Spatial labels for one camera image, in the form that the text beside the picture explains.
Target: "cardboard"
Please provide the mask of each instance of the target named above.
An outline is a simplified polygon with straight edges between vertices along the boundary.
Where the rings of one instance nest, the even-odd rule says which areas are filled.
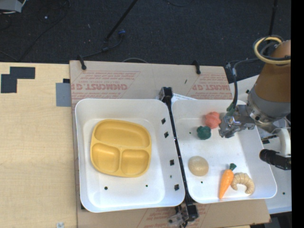
[[[84,98],[155,99],[162,87],[172,87],[174,93],[195,99],[232,100],[224,68],[200,66],[201,74],[198,75],[195,66],[191,65],[93,61],[85,61],[85,65],[87,69],[82,70],[79,61],[70,61],[78,227],[169,227],[168,219],[175,214],[174,207],[106,213],[91,213],[81,208],[75,105]],[[188,223],[189,228],[219,228],[270,222],[263,199],[196,206],[199,218]]]

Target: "red toy food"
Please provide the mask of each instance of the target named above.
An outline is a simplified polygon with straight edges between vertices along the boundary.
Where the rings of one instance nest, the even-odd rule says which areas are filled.
[[[217,128],[220,123],[221,120],[219,118],[219,113],[210,112],[207,115],[205,115],[205,125],[208,126],[209,128],[211,129]]]

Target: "black fabric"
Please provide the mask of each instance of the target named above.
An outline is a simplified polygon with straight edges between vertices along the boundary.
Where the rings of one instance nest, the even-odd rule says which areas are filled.
[[[252,45],[269,35],[275,0],[191,1],[138,0],[108,46],[116,45],[124,29],[122,42],[97,53],[133,0],[28,0],[21,13],[0,11],[0,61],[66,64],[81,55],[91,61],[191,65],[196,60],[223,67],[255,58]],[[291,0],[277,0],[272,34],[291,39]],[[237,80],[259,74],[263,65],[239,66]]]

